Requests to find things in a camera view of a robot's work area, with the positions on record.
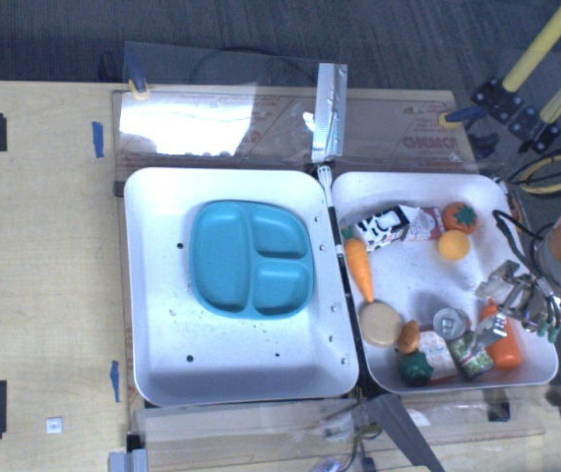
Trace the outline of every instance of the orange bottle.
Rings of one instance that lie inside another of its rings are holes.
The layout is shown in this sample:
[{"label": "orange bottle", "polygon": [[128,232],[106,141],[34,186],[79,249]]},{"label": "orange bottle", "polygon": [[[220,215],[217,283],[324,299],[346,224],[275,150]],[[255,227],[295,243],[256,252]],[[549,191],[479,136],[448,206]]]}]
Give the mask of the orange bottle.
[{"label": "orange bottle", "polygon": [[[488,299],[488,305],[481,310],[480,320],[496,315],[498,311],[495,302],[492,299]],[[495,369],[513,369],[519,367],[523,361],[517,337],[515,337],[515,333],[512,330],[510,320],[510,318],[506,320],[506,332],[508,332],[508,335],[486,348],[486,352],[495,363]]]}]

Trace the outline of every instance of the blue divided plate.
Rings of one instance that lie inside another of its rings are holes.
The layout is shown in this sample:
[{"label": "blue divided plate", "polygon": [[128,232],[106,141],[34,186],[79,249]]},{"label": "blue divided plate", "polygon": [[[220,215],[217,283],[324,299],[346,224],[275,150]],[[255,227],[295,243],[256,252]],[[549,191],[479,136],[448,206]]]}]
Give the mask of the blue divided plate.
[{"label": "blue divided plate", "polygon": [[193,222],[189,270],[198,301],[226,317],[287,318],[313,293],[306,227],[286,209],[262,203],[205,205]]}]

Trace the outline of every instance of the toy tomato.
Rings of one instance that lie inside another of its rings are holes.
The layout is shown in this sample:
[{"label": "toy tomato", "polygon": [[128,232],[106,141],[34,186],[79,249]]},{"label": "toy tomato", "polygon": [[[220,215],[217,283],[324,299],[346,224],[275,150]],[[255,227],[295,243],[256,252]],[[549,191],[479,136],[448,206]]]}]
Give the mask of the toy tomato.
[{"label": "toy tomato", "polygon": [[463,202],[451,203],[442,212],[445,229],[458,229],[470,234],[477,227],[477,214],[469,205]]}]

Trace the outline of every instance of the can lid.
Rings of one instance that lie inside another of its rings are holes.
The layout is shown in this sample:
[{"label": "can lid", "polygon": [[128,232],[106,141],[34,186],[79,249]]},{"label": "can lid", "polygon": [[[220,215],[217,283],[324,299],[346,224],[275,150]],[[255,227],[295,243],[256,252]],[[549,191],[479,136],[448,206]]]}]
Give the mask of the can lid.
[{"label": "can lid", "polygon": [[468,328],[466,314],[455,308],[443,308],[434,315],[434,330],[447,341],[461,337]]}]

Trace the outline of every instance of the wooden table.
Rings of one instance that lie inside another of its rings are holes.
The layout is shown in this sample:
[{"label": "wooden table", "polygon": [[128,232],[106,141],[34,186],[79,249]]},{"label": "wooden table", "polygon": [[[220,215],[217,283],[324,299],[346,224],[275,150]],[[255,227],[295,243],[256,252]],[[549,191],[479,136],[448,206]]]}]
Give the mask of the wooden table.
[{"label": "wooden table", "polygon": [[[112,93],[120,85],[0,82],[0,470],[106,470],[130,425]],[[93,122],[105,135],[95,154]],[[120,400],[110,378],[118,363]],[[561,470],[561,419],[534,436],[434,445],[446,470]],[[47,433],[47,419],[63,428]],[[379,470],[408,469],[396,449]],[[221,470],[309,470],[315,459]]]}]

